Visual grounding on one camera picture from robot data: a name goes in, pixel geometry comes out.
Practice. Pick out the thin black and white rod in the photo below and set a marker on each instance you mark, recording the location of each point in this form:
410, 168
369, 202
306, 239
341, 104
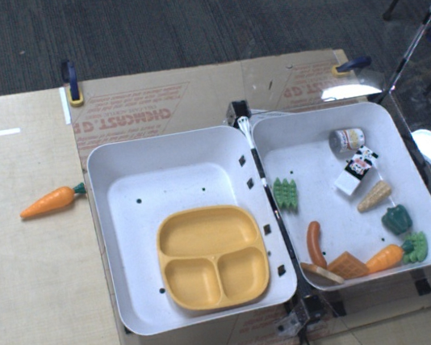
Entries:
269, 195

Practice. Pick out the brown cardboard board red print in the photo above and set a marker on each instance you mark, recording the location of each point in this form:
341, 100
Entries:
202, 92

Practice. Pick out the yellow divided plate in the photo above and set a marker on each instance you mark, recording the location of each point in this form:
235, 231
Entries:
212, 257

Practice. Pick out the white plastic tray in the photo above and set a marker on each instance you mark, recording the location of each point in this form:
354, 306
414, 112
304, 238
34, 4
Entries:
134, 222
327, 206

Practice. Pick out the orange sausage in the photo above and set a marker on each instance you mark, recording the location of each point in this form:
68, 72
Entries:
315, 245

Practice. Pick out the small silver can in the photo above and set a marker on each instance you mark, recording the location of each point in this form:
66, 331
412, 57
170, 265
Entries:
347, 140

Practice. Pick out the white milk carton cow print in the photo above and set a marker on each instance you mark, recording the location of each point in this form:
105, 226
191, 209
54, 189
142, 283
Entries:
354, 171

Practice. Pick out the brown bread slice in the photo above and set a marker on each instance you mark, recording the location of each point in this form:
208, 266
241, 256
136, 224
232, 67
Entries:
322, 273

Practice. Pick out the yellow corn cob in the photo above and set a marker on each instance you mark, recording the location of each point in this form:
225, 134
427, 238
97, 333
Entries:
374, 196

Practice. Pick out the orange waffle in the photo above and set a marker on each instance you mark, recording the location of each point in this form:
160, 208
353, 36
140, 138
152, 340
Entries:
347, 266

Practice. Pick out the orange carrot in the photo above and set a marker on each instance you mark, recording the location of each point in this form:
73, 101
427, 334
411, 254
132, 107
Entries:
385, 258
50, 201

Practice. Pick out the dark green bell pepper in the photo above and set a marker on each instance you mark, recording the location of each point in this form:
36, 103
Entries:
397, 220

